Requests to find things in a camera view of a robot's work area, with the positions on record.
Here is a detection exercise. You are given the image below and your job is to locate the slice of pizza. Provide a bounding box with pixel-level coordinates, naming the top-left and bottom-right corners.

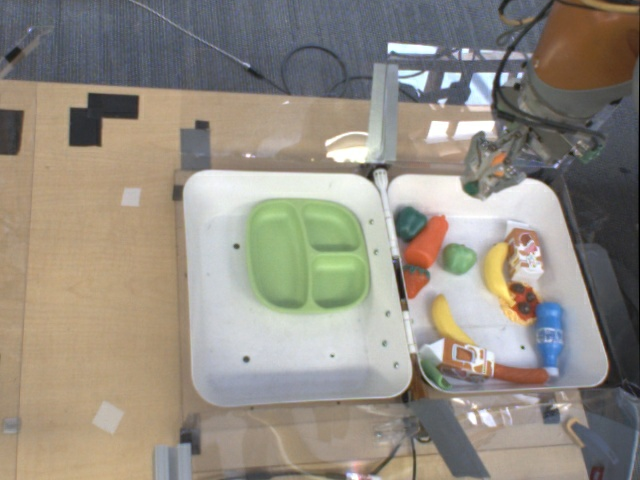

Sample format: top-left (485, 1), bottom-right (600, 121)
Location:
top-left (499, 281), bottom-right (543, 326)

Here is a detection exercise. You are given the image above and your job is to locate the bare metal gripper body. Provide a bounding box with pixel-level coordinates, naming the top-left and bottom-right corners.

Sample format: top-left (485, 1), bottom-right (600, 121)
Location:
top-left (502, 115), bottom-right (605, 170)

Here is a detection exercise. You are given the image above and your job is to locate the orange sausage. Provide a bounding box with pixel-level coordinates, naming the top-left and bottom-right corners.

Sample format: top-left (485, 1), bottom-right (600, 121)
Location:
top-left (492, 362), bottom-right (551, 386)

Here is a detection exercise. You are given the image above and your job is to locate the green divided plate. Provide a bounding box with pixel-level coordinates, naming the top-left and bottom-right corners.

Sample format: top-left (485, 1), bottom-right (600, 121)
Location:
top-left (245, 197), bottom-right (371, 315)

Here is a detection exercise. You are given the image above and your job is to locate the yellow banana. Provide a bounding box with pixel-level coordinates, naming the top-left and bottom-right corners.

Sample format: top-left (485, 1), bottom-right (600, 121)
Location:
top-left (483, 241), bottom-right (516, 307)
top-left (431, 293), bottom-right (478, 347)

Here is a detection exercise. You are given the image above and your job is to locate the orange carrot with green top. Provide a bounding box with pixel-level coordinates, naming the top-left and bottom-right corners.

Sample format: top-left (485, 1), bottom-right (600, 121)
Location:
top-left (461, 150), bottom-right (508, 198)

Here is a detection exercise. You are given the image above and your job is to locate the blue bottle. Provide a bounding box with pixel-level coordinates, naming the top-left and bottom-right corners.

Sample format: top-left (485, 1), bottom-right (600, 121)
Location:
top-left (534, 301), bottom-right (566, 379)

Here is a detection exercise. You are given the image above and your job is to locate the orange bottle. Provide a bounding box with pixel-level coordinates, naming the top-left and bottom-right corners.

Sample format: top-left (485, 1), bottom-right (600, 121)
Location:
top-left (403, 214), bottom-right (450, 270)

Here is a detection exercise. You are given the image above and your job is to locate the dark green pepper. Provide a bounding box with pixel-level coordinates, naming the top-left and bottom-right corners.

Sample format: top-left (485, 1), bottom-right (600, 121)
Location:
top-left (394, 206), bottom-right (429, 243)

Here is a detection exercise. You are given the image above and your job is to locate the orange and white carton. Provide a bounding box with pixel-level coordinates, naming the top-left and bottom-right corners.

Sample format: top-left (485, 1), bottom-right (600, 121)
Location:
top-left (437, 337), bottom-right (497, 384)

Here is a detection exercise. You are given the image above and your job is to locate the thin black and white rod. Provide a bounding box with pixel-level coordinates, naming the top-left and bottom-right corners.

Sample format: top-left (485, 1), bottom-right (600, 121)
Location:
top-left (372, 166), bottom-right (420, 357)

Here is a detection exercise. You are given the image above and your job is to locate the light green pepper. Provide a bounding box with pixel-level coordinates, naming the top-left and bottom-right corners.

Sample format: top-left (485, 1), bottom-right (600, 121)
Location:
top-left (441, 243), bottom-right (478, 276)

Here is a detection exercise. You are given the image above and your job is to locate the white plastic tray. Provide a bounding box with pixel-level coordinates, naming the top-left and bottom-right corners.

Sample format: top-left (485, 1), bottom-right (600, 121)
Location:
top-left (182, 169), bottom-right (414, 408)
top-left (387, 172), bottom-right (610, 393)

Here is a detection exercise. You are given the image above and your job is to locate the red strawberry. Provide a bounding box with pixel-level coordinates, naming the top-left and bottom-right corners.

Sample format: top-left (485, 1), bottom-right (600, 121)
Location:
top-left (402, 263), bottom-right (432, 300)

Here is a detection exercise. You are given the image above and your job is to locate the white carton with red print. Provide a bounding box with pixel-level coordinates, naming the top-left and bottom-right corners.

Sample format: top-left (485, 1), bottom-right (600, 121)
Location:
top-left (503, 220), bottom-right (545, 283)

